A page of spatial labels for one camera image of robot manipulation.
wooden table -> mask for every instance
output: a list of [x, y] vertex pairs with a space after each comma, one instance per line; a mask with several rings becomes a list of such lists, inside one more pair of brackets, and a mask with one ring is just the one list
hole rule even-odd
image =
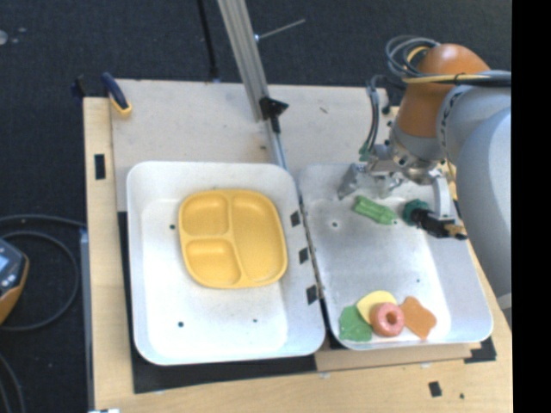
[[[130, 89], [132, 92], [131, 84], [126, 88], [124, 84], [122, 86], [123, 89]], [[302, 90], [301, 87], [276, 87], [273, 93], [301, 98]], [[321, 96], [325, 98], [317, 100], [315, 109], [322, 114], [338, 107], [337, 104], [343, 96], [364, 96], [362, 89], [320, 90]], [[335, 94], [335, 101], [332, 100], [332, 94]], [[140, 107], [141, 102], [146, 101], [131, 98], [131, 102], [136, 109]], [[244, 92], [243, 100], [239, 102], [246, 106]], [[468, 345], [459, 345], [449, 348], [448, 351], [444, 348], [436, 352], [419, 351], [417, 357], [411, 353], [407, 356], [397, 354], [394, 358], [387, 354], [381, 355], [379, 359], [374, 355], [371, 364], [365, 368], [354, 368], [357, 365], [345, 362], [347, 359], [343, 358], [340, 367], [343, 370], [328, 371], [327, 369], [336, 368], [336, 362], [340, 360], [339, 354], [328, 352], [324, 355], [324, 352], [321, 352], [320, 363], [324, 363], [321, 367], [325, 367], [325, 370], [319, 373], [248, 379], [135, 394], [117, 222], [117, 212], [120, 209], [117, 206], [115, 185], [113, 114], [106, 98], [84, 99], [86, 194], [90, 240], [88, 303], [91, 320], [91, 410], [119, 409], [122, 413], [512, 411], [511, 331], [480, 267], [477, 267], [477, 271], [494, 318], [492, 343], [497, 353], [494, 361], [467, 364], [461, 358], [461, 354], [469, 349]], [[105, 163], [104, 173], [97, 171], [98, 162]]]

dark carpet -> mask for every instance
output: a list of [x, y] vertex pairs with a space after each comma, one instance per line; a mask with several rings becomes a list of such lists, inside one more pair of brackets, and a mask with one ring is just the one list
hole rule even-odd
[[[262, 40], [269, 83], [360, 86], [387, 74], [385, 43], [399, 34], [454, 42], [492, 68], [511, 70], [512, 0], [247, 0], [258, 34], [299, 19]], [[223, 82], [238, 71], [215, 0], [205, 0]], [[83, 75], [200, 81], [209, 63], [196, 0], [0, 0], [0, 217], [42, 213], [85, 220], [80, 107], [70, 86]], [[0, 236], [15, 229], [0, 227]], [[78, 231], [39, 225], [79, 258]], [[40, 240], [18, 240], [33, 265], [11, 324], [32, 323], [60, 307], [73, 278], [65, 255]], [[33, 332], [0, 332], [29, 412], [85, 412], [83, 301]], [[15, 391], [0, 370], [14, 411]]]

device screen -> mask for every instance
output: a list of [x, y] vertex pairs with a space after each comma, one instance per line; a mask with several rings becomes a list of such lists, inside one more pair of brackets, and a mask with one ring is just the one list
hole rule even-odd
[[9, 263], [9, 258], [0, 254], [0, 273], [3, 271], [3, 269], [6, 267], [8, 263]]

yellow plate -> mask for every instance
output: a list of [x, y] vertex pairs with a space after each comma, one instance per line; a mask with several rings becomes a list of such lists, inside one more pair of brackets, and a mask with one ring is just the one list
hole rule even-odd
[[263, 194], [220, 189], [190, 195], [178, 212], [183, 259], [206, 287], [259, 287], [288, 265], [276, 207]]

white tray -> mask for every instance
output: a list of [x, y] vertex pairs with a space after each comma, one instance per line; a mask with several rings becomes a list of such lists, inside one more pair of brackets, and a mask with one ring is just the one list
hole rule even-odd
[[[212, 289], [183, 263], [177, 211], [190, 194], [248, 188], [266, 195], [280, 214], [288, 269], [264, 287]], [[127, 177], [133, 333], [138, 351], [159, 365], [246, 361], [311, 354], [325, 337], [294, 179], [265, 163], [144, 162]]]
[[[404, 329], [399, 336], [373, 336], [370, 342], [339, 339], [345, 347], [370, 350], [486, 339], [492, 333], [492, 314], [467, 242], [430, 236], [401, 217], [396, 225], [381, 225], [352, 211], [358, 194], [392, 208], [398, 216], [403, 205], [414, 199], [427, 202], [434, 210], [432, 186], [407, 182], [384, 200], [375, 199], [375, 191], [368, 188], [358, 189], [339, 200], [337, 189], [349, 166], [312, 165], [302, 172], [299, 182], [334, 336], [338, 338], [338, 319], [346, 306], [368, 293], [385, 290], [399, 304], [407, 296], [416, 297], [435, 314], [437, 323], [428, 339], [421, 341]], [[449, 210], [454, 217], [453, 203]]]

